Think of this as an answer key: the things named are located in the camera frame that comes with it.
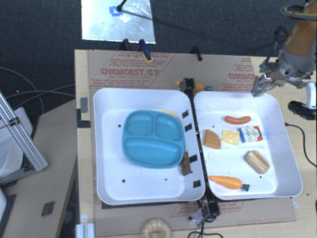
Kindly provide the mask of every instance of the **white coiled object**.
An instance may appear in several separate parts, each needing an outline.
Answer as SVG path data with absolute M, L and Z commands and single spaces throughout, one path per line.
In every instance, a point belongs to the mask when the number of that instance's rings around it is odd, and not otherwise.
M 155 232 L 164 233 L 164 238 L 172 237 L 172 231 L 169 225 L 161 218 L 151 219 L 144 225 L 142 229 L 143 238 L 151 238 L 150 234 Z

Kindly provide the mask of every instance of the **sausage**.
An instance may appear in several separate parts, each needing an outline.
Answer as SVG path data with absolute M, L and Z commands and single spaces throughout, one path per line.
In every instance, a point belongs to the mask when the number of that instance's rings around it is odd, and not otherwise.
M 224 120 L 227 123 L 231 123 L 231 124 L 244 124 L 244 123 L 247 123 L 247 122 L 251 121 L 251 117 L 246 116 L 246 117 L 241 117 L 241 118 L 234 118 L 234 117 L 231 117 L 231 116 L 226 116 L 224 118 Z

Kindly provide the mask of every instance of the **toy carrot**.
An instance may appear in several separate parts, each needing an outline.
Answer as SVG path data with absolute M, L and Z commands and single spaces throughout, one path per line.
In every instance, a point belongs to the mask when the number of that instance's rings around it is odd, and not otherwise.
M 242 188 L 245 191 L 249 191 L 250 187 L 250 185 L 242 184 L 242 182 L 238 178 L 234 177 L 209 176 L 209 179 L 230 189 Z

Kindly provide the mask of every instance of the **toy sausage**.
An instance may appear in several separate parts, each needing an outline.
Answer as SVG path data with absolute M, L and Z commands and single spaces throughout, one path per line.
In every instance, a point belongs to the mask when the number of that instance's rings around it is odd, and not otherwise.
M 244 124 L 244 123 L 247 123 L 247 122 L 251 121 L 251 117 L 246 116 L 246 117 L 241 117 L 241 118 L 234 118 L 234 117 L 231 117 L 231 116 L 226 116 L 224 118 L 224 120 L 227 123 L 231 123 L 231 124 Z

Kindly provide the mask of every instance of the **blue divided plate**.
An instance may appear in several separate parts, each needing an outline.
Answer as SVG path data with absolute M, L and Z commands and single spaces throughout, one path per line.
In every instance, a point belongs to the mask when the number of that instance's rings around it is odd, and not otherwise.
M 180 121 L 166 113 L 140 110 L 125 120 L 122 137 L 124 156 L 151 168 L 172 168 L 184 156 L 184 132 Z

